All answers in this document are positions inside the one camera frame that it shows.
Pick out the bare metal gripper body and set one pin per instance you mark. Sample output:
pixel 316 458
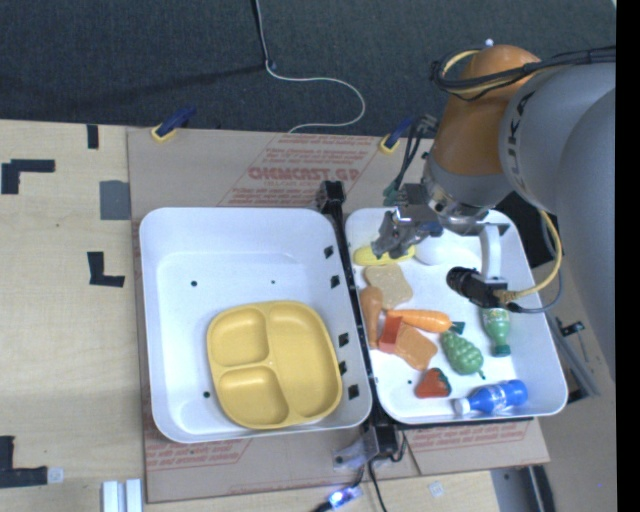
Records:
pixel 457 217

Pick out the orange toast slice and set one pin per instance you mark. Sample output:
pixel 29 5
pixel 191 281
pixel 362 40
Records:
pixel 417 347

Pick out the yellow banana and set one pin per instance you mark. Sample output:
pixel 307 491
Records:
pixel 364 256

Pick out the thin black rod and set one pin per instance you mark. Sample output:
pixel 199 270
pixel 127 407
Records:
pixel 356 300

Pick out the tan bread slice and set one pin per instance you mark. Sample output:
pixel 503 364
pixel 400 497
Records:
pixel 389 286

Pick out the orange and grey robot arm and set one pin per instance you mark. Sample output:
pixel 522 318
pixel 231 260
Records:
pixel 560 150

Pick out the brown cardboard board red print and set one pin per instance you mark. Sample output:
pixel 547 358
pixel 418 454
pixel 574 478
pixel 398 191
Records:
pixel 200 170

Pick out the red orange block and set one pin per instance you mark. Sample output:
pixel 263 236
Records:
pixel 389 336

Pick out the green grapes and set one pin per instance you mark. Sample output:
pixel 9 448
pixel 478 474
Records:
pixel 462 355

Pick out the green bottle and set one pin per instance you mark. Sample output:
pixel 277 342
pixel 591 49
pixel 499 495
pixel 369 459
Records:
pixel 496 325

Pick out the pale orange drumstick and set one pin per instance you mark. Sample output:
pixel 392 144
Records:
pixel 372 307

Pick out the white rounded object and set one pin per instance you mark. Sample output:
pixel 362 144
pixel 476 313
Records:
pixel 440 254

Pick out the orange carrot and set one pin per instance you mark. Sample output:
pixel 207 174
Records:
pixel 425 320

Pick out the black cylinder on white bracket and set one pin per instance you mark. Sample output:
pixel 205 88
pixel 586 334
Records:
pixel 475 286

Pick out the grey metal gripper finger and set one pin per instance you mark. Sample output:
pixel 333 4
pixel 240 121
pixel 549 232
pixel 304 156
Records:
pixel 384 235
pixel 406 240

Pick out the yellow divided plate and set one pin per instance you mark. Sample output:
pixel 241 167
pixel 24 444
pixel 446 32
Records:
pixel 300 350

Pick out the blue bottle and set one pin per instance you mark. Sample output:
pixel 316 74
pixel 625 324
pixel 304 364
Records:
pixel 497 396

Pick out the white plastic tray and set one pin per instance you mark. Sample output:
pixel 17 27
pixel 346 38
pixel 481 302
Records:
pixel 520 350
pixel 240 250

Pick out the red strawberry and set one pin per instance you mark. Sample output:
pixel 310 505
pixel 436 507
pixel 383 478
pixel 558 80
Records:
pixel 432 384

